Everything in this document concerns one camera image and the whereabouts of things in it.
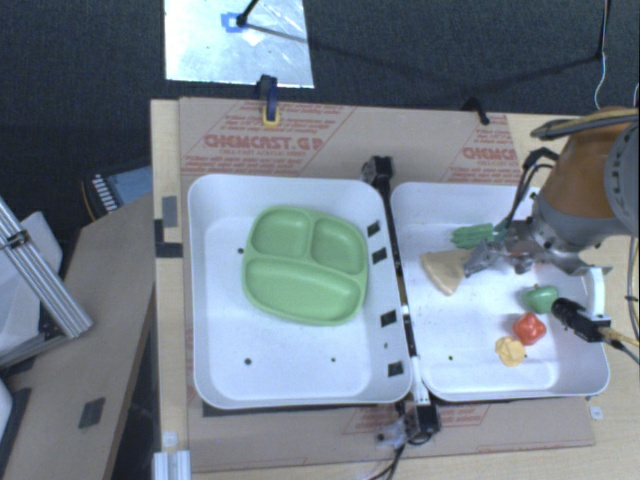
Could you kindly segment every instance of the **table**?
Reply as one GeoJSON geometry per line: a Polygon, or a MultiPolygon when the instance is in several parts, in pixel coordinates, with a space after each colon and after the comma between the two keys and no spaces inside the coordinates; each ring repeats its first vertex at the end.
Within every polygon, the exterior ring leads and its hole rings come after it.
{"type": "MultiPolygon", "coordinates": [[[[152,152],[154,170],[154,218],[162,219],[167,197],[180,194],[179,106],[176,101],[152,102],[152,152]]],[[[402,110],[384,112],[405,113],[402,110]]],[[[529,131],[551,118],[524,114],[507,115],[514,146],[520,161],[530,149],[540,147],[528,137],[529,131]]],[[[552,143],[559,150],[563,141],[552,143]]],[[[182,219],[178,212],[174,225],[165,227],[163,240],[168,244],[182,241],[182,219]]],[[[607,312],[614,326],[629,332],[630,326],[623,299],[626,289],[628,239],[612,238],[598,251],[586,256],[594,263],[607,263],[614,270],[607,278],[607,312]]],[[[185,389],[185,335],[183,304],[183,266],[176,257],[157,258],[157,332],[160,390],[160,430],[163,451],[174,452],[188,447],[188,417],[185,389]]],[[[595,447],[554,449],[500,454],[437,457],[402,460],[396,477],[402,478],[566,478],[600,479],[604,475],[631,478],[637,473],[640,459],[635,443],[640,438],[640,410],[636,405],[640,385],[637,366],[625,355],[607,350],[611,382],[605,392],[588,403],[604,415],[593,421],[595,447]]],[[[196,480],[251,479],[345,479],[367,478],[386,463],[363,462],[321,466],[254,469],[221,473],[194,474],[196,480]]]]}

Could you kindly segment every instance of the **white cable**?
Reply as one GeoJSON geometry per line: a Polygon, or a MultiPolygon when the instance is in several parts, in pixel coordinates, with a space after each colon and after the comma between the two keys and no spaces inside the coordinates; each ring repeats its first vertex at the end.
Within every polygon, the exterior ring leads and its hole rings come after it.
{"type": "Polygon", "coordinates": [[[609,21],[609,0],[604,0],[604,13],[602,15],[602,78],[600,83],[596,87],[596,91],[593,93],[593,102],[596,108],[600,110],[600,103],[598,102],[598,93],[604,84],[604,80],[607,77],[607,54],[605,53],[605,41],[607,39],[607,22],[609,21]]]}

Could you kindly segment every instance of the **red toy tomato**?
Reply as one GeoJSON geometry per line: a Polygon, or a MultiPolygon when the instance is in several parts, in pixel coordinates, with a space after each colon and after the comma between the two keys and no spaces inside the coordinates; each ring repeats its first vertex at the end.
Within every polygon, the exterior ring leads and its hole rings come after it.
{"type": "Polygon", "coordinates": [[[513,324],[513,332],[523,345],[533,345],[547,334],[547,327],[533,313],[525,313],[513,324]]]}

